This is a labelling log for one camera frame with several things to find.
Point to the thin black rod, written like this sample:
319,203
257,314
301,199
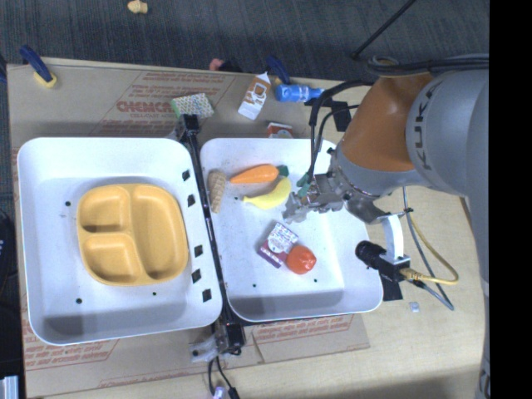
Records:
210,231

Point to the purple and white packet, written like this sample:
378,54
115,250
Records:
276,241

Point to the brown cardboard board red print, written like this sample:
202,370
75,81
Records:
104,98

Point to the green patterned box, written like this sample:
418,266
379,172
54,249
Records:
193,105

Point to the white plastic tray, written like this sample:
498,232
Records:
249,281
54,223

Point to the small red and white carton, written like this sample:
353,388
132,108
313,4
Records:
279,131

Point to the yellow divided plate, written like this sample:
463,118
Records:
133,235

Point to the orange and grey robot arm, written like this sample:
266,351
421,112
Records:
382,127

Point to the black cylinder on white bracket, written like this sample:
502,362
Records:
392,239

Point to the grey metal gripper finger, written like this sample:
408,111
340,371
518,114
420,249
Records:
293,210
322,209

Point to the blue bottle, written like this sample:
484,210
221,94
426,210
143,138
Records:
295,93

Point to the red tomato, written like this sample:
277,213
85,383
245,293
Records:
301,260

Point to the white and orange carton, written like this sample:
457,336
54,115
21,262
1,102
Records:
254,98

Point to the yellow banana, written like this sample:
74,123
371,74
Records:
270,198

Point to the tan waffle cone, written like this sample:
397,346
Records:
217,189

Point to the yellow toy food piece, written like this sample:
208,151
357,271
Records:
137,6

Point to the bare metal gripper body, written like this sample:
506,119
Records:
328,187

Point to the orange carrot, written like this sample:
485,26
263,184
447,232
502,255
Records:
255,174

